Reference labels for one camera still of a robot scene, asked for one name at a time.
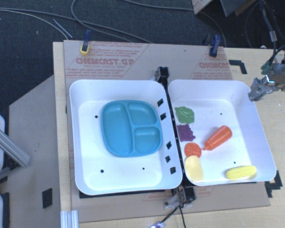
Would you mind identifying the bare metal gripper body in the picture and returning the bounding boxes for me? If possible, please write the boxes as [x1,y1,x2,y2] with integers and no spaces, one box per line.
[266,56,285,92]

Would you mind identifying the white plastic tray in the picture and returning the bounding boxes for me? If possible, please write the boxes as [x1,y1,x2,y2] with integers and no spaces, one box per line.
[68,79,183,196]
[167,79,277,187]

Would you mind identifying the orange bottle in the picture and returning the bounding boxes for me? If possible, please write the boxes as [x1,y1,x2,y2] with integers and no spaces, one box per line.
[202,125,233,151]

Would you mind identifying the green lettuce leaf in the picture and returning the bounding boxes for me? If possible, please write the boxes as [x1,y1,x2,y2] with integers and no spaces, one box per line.
[174,106,195,124]

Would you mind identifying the purple grapes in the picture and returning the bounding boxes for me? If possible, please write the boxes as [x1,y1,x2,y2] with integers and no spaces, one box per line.
[176,123,196,143]

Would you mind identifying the yellow corn cob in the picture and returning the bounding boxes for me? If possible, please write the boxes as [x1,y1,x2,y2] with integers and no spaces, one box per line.
[226,165,257,181]

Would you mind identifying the thin black rod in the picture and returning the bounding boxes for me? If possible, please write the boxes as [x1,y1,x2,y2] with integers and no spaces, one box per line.
[163,79,186,189]

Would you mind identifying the pale yellow oval toy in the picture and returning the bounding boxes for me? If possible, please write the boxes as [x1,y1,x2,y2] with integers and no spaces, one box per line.
[184,155,204,182]

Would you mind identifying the brown cardboard board red print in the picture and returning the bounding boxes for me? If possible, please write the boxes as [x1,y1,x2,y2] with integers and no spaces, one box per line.
[63,39,271,223]

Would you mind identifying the blue divided plate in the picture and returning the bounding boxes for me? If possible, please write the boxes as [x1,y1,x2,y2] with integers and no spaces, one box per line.
[100,99,163,158]

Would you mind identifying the black block with thin wires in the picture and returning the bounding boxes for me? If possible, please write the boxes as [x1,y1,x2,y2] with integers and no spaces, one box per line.
[165,186,197,210]
[154,66,170,83]

